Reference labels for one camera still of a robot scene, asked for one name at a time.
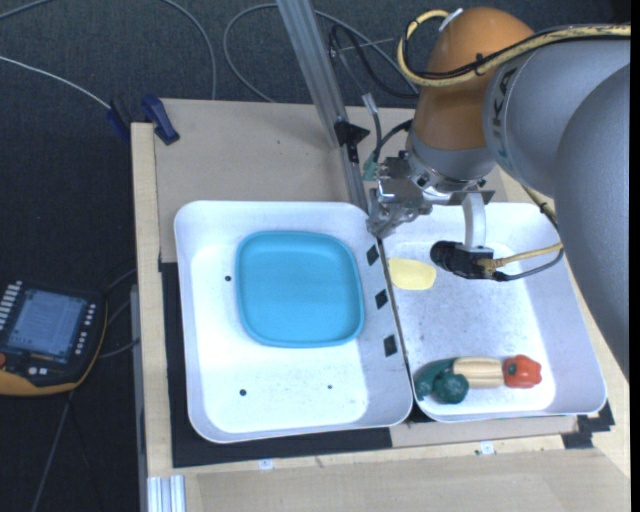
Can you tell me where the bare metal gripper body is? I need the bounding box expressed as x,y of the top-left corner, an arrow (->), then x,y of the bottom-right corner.
375,155 -> 487,208

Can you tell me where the yellow flat crisp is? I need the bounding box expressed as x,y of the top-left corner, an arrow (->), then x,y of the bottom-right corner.
387,256 -> 438,292

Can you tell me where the blue plate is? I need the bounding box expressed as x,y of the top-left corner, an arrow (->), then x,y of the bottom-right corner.
234,229 -> 366,350

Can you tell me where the white plastic tray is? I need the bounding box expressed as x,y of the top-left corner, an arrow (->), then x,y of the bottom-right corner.
381,200 -> 609,424
172,199 -> 416,446

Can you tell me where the pale wood board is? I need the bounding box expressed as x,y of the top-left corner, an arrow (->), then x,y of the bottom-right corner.
130,97 -> 631,512

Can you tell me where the beige bread roll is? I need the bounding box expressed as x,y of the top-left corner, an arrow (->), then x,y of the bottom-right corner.
451,355 -> 505,391

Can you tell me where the green broccoli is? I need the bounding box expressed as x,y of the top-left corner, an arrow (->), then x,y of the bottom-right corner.
413,358 -> 471,406

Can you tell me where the red bell pepper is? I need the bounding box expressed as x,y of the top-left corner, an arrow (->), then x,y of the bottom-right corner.
501,353 -> 544,390

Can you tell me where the black cylinder on white bracket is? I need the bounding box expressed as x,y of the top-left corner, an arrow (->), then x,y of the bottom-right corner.
429,191 -> 496,282

